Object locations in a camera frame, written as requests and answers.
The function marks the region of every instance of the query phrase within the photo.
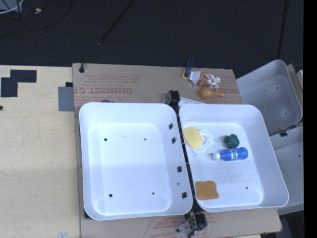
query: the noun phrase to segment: yellow object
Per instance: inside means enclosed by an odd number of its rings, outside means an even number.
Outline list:
[[[188,75],[188,77],[185,77],[185,72],[186,72],[186,70],[184,70],[184,71],[183,71],[182,78],[183,78],[183,79],[185,79],[185,80],[188,80],[188,79],[189,79],[190,74]]]
[[[202,136],[200,135],[198,129],[195,127],[187,127],[183,129],[183,135],[187,143],[193,149],[197,149],[203,144]]]

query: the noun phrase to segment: dark green toy broccoli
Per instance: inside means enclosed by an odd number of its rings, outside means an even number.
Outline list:
[[[239,139],[237,135],[231,134],[230,136],[225,136],[223,141],[228,148],[236,148],[239,145]]]

